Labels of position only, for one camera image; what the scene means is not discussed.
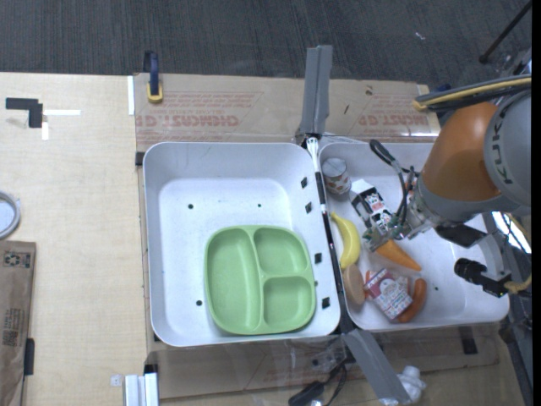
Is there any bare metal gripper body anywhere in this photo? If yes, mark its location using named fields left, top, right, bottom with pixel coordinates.
left=390, top=203, right=437, bottom=241

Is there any orange carrot with green top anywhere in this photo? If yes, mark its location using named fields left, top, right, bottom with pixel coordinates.
left=362, top=227, right=423, bottom=272

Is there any white carton with cow print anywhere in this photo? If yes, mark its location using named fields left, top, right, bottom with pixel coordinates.
left=349, top=178, right=396, bottom=234

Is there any yellow banana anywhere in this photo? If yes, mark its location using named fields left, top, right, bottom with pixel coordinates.
left=330, top=211, right=362, bottom=271

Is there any orange-brown sausage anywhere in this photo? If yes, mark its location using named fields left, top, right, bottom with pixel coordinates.
left=396, top=277, right=428, bottom=325

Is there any pink and white carton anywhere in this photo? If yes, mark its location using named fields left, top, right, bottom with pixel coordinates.
left=363, top=267, right=413, bottom=322

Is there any white plastic tray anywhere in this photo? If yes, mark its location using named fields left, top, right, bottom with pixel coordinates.
left=317, top=140, right=511, bottom=333
left=142, top=141, right=342, bottom=348

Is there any small can with red print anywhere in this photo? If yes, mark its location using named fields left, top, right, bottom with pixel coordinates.
left=321, top=156, right=352, bottom=196

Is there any crumpled white paper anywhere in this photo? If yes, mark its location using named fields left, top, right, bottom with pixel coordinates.
left=396, top=365, right=428, bottom=402

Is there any green divided plate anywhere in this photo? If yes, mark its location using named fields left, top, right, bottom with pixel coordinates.
left=204, top=224, right=318, bottom=337

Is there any brown cardboard board red print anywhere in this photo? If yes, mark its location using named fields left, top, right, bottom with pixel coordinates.
left=133, top=72, right=500, bottom=399

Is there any white tape roll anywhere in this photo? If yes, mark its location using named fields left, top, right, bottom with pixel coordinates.
left=0, top=190, right=22, bottom=241

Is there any brown paper bag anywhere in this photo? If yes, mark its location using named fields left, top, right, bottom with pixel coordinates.
left=0, top=239, right=37, bottom=406

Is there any black cylinder on white bracket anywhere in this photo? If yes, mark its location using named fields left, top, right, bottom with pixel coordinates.
left=453, top=228, right=515, bottom=299

